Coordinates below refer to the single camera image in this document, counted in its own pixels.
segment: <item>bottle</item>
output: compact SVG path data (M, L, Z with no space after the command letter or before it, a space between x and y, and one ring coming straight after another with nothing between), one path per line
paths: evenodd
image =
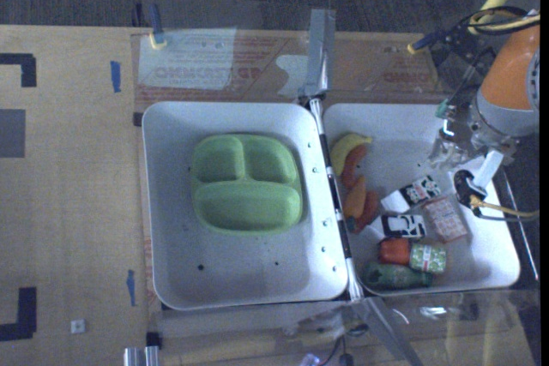
M360 278L374 290L402 290L428 287L432 284L432 276L432 273L419 272L407 266L369 262Z

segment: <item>green divided tray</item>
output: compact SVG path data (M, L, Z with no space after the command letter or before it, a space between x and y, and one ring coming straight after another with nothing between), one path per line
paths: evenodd
M192 203L207 227L233 235L284 231L299 222L303 196L289 148L263 135L213 135L194 149Z

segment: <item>green bottle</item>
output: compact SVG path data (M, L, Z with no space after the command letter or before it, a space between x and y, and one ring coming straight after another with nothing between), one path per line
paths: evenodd
M398 264L380 264L378 262L366 264L360 278L366 286L373 290L428 287L432 283L432 273L419 272Z

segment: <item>gray square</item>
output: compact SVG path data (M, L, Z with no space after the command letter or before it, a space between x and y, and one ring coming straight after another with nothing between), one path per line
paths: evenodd
M25 111L0 109L0 158L25 157Z

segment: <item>yellow banana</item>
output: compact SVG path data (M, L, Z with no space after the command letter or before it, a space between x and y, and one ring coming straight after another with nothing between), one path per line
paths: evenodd
M363 143L371 143L371 137L362 136L357 133L348 133L334 144L329 152L329 156L332 159L332 168L336 176L340 176L343 172L345 158L349 152Z

